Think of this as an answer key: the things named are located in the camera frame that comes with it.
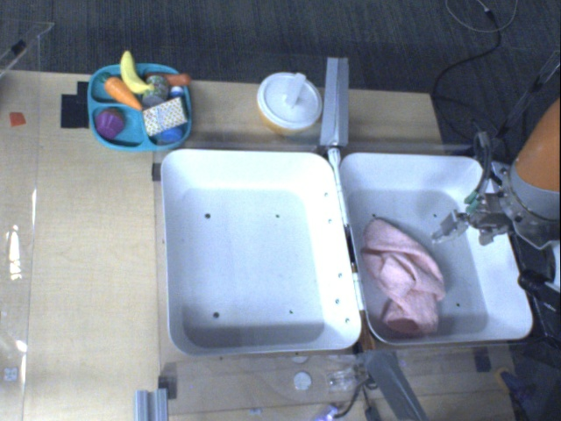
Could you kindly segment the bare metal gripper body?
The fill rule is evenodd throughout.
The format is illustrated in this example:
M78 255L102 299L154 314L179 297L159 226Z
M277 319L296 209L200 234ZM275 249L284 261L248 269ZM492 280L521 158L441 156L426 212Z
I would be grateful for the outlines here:
M466 213L480 232L481 245L502 233L516 234L533 247L548 245L548 204L539 194L472 192L466 198Z

